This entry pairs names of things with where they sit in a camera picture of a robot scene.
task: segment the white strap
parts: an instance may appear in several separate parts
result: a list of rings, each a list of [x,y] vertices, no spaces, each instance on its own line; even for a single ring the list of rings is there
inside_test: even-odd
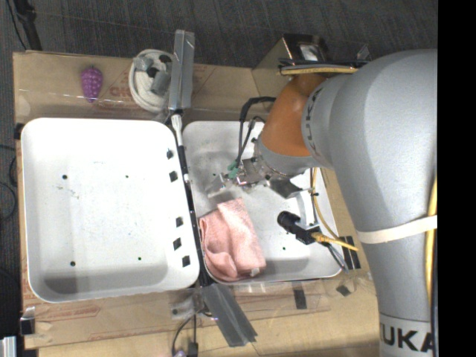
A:
[[[412,235],[425,233],[437,227],[438,215],[415,219],[414,221],[396,226],[395,228],[377,231],[357,231],[357,237],[362,243],[376,244],[411,237]]]

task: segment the folded cloth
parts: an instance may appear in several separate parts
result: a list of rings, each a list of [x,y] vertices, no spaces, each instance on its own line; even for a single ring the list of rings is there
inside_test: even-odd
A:
[[[199,220],[208,270],[226,282],[255,276],[266,261],[243,199],[217,206]]]

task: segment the robotic arm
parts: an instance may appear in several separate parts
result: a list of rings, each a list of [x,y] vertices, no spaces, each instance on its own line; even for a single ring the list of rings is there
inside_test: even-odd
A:
[[[291,196],[291,177],[334,169],[376,285],[381,356],[436,355],[425,232],[363,239],[428,216],[437,173],[437,51],[391,54],[327,80],[299,75],[277,97],[254,149],[235,183],[265,179]]]

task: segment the white cable coil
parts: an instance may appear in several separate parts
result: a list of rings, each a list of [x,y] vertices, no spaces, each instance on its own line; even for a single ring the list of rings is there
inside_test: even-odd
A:
[[[153,60],[152,66],[159,71],[166,71],[167,67],[165,63],[160,61],[160,56],[167,56],[170,59],[173,58],[172,54],[165,51],[158,51],[155,49],[146,49],[140,52],[137,57],[146,57]],[[157,119],[168,118],[168,101],[169,91],[164,96],[159,96],[150,91],[154,79],[149,77],[146,71],[138,70],[135,64],[132,63],[129,70],[129,88],[132,98],[142,109],[158,114]]]

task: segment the pink towel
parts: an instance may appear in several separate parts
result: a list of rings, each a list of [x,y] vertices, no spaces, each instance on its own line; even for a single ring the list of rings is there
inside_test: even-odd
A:
[[[208,270],[226,282],[255,276],[266,267],[266,261],[243,199],[217,206],[200,219]]]

